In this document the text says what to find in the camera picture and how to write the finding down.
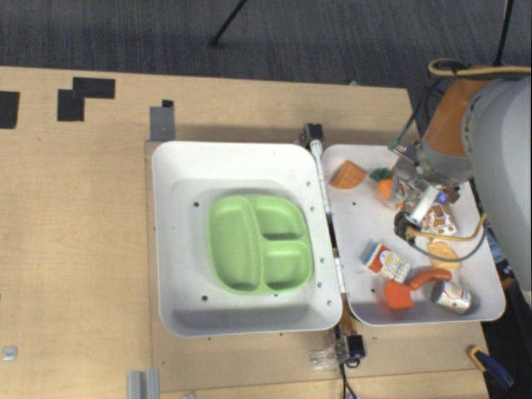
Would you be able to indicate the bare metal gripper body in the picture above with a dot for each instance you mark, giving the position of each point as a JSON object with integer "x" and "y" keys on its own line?
{"x": 415, "y": 168}

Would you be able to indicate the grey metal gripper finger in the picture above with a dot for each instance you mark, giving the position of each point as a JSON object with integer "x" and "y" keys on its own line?
{"x": 411, "y": 200}
{"x": 398, "y": 191}

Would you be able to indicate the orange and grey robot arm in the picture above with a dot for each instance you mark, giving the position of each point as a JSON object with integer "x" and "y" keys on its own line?
{"x": 498, "y": 139}

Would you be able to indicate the orange toy carrot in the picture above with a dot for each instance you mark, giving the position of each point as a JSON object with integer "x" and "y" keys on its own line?
{"x": 385, "y": 187}

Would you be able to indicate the white and brown packet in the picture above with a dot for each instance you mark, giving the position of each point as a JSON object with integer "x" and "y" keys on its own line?
{"x": 440, "y": 220}

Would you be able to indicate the white plastic tray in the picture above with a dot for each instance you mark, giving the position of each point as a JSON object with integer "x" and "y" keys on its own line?
{"x": 365, "y": 218}
{"x": 187, "y": 264}

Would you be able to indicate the orange toy waffle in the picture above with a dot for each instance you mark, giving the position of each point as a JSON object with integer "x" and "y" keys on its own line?
{"x": 347, "y": 175}

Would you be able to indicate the yellow toy cheese slice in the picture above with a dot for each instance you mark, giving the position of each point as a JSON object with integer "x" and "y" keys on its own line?
{"x": 439, "y": 251}

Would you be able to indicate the white red and blue carton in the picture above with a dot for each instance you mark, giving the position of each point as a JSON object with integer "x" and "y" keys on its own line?
{"x": 388, "y": 263}

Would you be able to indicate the thin black and white rod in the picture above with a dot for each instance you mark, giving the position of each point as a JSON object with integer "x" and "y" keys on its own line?
{"x": 328, "y": 206}

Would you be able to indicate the red toy sausage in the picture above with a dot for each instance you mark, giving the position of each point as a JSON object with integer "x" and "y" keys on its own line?
{"x": 428, "y": 277}

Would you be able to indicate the orange block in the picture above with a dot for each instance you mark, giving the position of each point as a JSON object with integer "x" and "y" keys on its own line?
{"x": 398, "y": 297}

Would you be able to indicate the white and orange can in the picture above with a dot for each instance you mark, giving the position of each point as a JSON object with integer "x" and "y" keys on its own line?
{"x": 453, "y": 297}

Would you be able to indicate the green divided plate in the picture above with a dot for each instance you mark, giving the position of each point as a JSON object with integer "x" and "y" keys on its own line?
{"x": 232, "y": 243}

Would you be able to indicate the black tripod leg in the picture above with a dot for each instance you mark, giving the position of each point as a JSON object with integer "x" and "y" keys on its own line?
{"x": 237, "y": 11}
{"x": 508, "y": 15}

